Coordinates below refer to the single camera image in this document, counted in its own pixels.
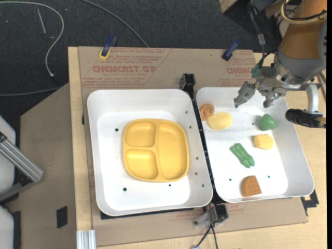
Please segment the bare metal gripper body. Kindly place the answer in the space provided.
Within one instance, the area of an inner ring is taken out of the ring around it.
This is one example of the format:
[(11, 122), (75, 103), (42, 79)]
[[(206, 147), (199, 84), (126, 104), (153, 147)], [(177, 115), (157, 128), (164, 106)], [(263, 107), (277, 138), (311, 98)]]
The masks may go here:
[(297, 76), (282, 66), (263, 66), (254, 86), (266, 100), (275, 100), (288, 91), (300, 90), (307, 82), (307, 78)]

